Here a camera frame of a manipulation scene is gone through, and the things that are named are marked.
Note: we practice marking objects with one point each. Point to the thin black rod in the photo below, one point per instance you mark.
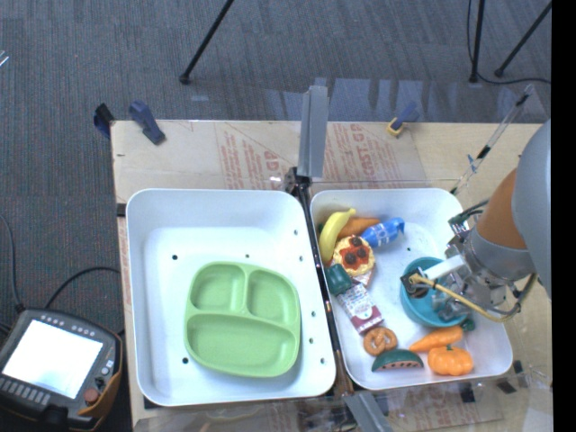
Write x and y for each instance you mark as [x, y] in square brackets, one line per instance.
[323, 281]

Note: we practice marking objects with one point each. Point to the brown pretzel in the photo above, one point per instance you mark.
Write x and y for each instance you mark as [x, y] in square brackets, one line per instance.
[380, 341]

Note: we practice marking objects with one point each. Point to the pink and red carton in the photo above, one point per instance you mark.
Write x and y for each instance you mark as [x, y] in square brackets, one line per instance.
[362, 308]

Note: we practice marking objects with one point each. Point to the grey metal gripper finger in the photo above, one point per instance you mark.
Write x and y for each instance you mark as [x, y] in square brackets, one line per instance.
[453, 314]
[441, 301]

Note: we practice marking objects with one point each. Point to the brown cardboard board red print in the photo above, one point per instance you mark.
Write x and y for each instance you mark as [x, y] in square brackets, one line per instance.
[202, 155]

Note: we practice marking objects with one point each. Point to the teal bowl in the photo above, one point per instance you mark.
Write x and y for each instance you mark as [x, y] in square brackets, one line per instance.
[416, 311]

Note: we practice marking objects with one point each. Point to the green watermelon slice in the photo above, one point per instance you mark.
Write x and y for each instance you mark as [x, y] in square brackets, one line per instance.
[397, 359]

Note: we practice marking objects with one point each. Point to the orange pumpkin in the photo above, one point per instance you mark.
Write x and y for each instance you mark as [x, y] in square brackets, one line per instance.
[450, 361]

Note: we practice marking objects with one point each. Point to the black cylinder on white bracket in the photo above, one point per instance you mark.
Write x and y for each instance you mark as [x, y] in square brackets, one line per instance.
[443, 268]

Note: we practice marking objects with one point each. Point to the green divided plate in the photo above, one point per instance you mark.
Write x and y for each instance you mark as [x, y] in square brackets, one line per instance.
[243, 335]

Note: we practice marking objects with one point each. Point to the blue plastic bottle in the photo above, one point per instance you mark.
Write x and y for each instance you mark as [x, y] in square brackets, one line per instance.
[382, 233]

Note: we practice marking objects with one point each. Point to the white plastic tray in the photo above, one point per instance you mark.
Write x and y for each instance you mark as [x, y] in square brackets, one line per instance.
[432, 214]
[162, 295]

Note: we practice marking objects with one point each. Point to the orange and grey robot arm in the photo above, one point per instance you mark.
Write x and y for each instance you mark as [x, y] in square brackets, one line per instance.
[531, 196]

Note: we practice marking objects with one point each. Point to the pizza slice with dark toppings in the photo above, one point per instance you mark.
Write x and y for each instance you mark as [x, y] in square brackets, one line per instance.
[355, 259]

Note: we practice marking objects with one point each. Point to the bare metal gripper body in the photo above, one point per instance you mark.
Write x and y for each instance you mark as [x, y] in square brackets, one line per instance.
[483, 291]

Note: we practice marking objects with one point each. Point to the yellow banana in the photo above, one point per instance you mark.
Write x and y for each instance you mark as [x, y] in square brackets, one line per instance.
[330, 234]

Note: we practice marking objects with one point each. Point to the orange carrot with green top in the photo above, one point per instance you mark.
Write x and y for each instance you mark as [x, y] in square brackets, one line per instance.
[436, 339]

